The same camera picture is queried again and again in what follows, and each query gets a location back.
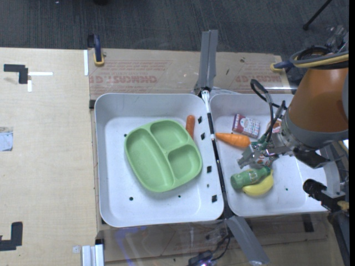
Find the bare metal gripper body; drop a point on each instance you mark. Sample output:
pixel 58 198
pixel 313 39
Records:
pixel 283 144

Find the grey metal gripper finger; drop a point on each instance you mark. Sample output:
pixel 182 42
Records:
pixel 244 158
pixel 251 163

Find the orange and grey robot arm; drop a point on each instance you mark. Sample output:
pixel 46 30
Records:
pixel 319 104

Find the white and orange packet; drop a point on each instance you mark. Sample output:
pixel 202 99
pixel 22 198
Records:
pixel 263 161

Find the green bottle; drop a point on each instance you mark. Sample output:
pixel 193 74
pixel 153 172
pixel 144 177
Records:
pixel 247 177

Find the white and orange can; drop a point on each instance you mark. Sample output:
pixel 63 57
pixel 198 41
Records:
pixel 276 126

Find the orange carrot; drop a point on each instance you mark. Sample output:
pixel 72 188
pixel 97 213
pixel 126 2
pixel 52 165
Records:
pixel 234 139

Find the yellow banana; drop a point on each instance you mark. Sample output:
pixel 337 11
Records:
pixel 259 188

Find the white plastic tray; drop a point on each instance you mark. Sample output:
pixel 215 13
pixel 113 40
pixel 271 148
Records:
pixel 119 204
pixel 288 176

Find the red and white carton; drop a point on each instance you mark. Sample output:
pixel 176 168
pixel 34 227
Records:
pixel 246 125

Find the orange sausage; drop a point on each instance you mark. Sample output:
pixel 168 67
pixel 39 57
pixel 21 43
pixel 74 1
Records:
pixel 190 123

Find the green divided plate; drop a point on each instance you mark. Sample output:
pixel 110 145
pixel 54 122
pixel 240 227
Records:
pixel 155 159

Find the brown cardboard board, red print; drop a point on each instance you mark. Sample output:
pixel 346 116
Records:
pixel 177 73

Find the black cylinder on white bracket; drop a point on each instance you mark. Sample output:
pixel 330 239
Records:
pixel 314 188

